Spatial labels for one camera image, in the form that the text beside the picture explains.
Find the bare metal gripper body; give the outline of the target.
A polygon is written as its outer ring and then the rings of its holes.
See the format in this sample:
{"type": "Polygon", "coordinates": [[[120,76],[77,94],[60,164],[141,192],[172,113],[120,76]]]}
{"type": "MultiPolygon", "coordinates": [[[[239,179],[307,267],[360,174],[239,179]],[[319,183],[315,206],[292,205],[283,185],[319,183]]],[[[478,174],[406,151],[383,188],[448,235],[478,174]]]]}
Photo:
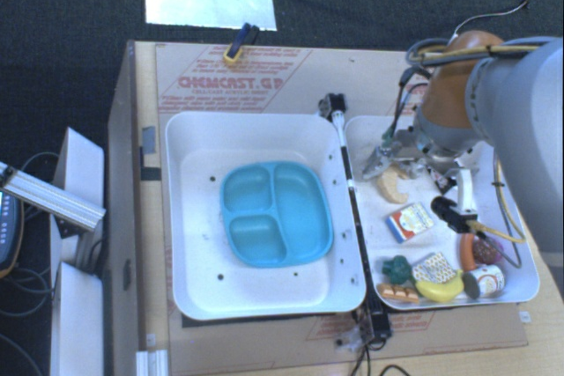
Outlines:
{"type": "Polygon", "coordinates": [[[459,167],[456,160],[468,150],[468,130],[438,129],[435,136],[423,129],[389,129],[386,147],[393,152],[391,164],[400,160],[423,160],[439,175],[449,175],[459,167]]]}

